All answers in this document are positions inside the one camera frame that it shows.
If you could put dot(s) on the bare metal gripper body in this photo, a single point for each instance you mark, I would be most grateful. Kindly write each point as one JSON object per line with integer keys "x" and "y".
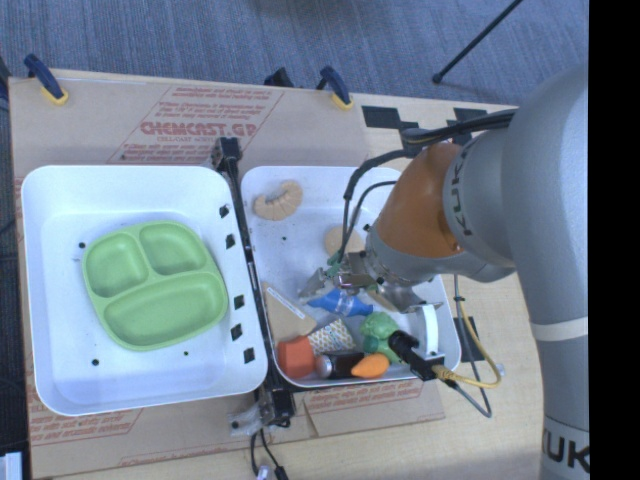
{"x": 356, "y": 271}

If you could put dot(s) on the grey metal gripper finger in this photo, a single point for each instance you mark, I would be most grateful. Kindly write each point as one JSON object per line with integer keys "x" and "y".
{"x": 314, "y": 284}
{"x": 402, "y": 298}

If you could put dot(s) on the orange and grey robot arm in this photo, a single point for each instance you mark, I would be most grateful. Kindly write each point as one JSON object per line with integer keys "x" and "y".
{"x": 525, "y": 183}

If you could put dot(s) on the blue clear plastic bottle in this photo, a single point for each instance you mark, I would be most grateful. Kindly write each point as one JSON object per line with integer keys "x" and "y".
{"x": 332, "y": 304}

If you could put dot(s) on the white plastic tray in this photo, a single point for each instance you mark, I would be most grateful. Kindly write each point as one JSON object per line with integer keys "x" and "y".
{"x": 300, "y": 253}
{"x": 60, "y": 318}

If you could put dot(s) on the tan round biscuit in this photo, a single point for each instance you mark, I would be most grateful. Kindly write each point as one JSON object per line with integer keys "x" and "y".
{"x": 334, "y": 240}

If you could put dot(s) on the green broccoli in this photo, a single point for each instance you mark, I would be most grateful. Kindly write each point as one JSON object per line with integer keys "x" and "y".
{"x": 380, "y": 329}

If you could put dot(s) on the tan pizza slice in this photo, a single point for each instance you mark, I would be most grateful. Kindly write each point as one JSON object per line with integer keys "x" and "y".
{"x": 285, "y": 315}

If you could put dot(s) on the patterned toy ice cream cone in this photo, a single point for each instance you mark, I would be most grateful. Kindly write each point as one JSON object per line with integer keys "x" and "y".
{"x": 332, "y": 337}

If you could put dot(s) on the orange cube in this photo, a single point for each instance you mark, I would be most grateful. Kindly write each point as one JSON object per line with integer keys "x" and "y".
{"x": 296, "y": 357}

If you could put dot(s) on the orange carrot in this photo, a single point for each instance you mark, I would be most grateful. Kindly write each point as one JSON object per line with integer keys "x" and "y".
{"x": 371, "y": 366}

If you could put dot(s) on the brown bottle with silver cap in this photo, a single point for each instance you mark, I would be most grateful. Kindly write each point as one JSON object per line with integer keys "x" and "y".
{"x": 340, "y": 364}

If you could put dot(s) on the beige toy croissant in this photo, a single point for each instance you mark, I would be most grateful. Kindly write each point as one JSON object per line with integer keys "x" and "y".
{"x": 280, "y": 203}

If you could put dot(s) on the green divided plate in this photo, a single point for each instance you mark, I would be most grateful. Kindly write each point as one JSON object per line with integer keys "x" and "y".
{"x": 155, "y": 293}

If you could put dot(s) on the brown cardboard board, red print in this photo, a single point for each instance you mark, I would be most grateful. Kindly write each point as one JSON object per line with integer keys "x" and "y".
{"x": 150, "y": 123}

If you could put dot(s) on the black cylinder on white bracket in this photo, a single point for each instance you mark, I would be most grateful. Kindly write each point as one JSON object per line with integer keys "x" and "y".
{"x": 427, "y": 328}

